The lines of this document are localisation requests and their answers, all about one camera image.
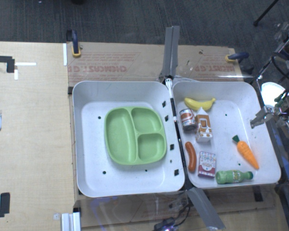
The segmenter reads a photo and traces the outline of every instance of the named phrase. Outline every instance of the banana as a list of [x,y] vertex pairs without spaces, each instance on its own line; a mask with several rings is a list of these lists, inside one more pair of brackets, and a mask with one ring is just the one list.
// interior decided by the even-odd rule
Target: banana
[[191,98],[184,98],[184,103],[192,110],[198,110],[202,107],[202,109],[206,111],[212,107],[215,100],[215,98],[212,98],[210,101],[198,102]]

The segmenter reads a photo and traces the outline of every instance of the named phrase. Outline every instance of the gray carpet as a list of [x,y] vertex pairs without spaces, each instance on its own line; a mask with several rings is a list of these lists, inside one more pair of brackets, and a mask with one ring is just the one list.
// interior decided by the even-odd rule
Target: gray carpet
[[[180,45],[246,51],[250,57],[241,65],[253,66],[257,75],[278,46],[276,25],[289,23],[289,0],[279,0],[253,25],[273,1],[85,0],[75,5],[70,0],[0,0],[0,41],[65,42],[66,30],[75,29],[80,41],[164,44],[165,28],[178,25]],[[273,66],[263,77],[288,85]]]

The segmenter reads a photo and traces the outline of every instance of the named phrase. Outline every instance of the green bottle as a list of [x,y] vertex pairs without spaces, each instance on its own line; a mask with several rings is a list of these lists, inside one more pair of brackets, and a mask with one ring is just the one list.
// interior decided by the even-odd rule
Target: green bottle
[[240,170],[218,171],[216,181],[218,184],[239,183],[243,180],[251,180],[254,177],[252,172],[241,172]]

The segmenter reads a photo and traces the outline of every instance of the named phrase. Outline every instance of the hot dog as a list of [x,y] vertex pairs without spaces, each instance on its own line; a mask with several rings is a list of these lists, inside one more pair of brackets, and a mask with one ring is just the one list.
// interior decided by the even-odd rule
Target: hot dog
[[191,142],[186,142],[185,148],[186,148],[186,151],[187,151],[188,157],[189,157],[188,170],[190,172],[194,172],[196,169],[196,162],[197,162],[196,151],[195,151]]

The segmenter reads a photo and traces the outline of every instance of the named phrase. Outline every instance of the green plate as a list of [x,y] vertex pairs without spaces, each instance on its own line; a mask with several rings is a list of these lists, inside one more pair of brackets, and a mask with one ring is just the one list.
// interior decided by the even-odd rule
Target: green plate
[[167,148],[162,120],[146,107],[110,110],[105,117],[105,140],[110,157],[123,165],[156,162]]

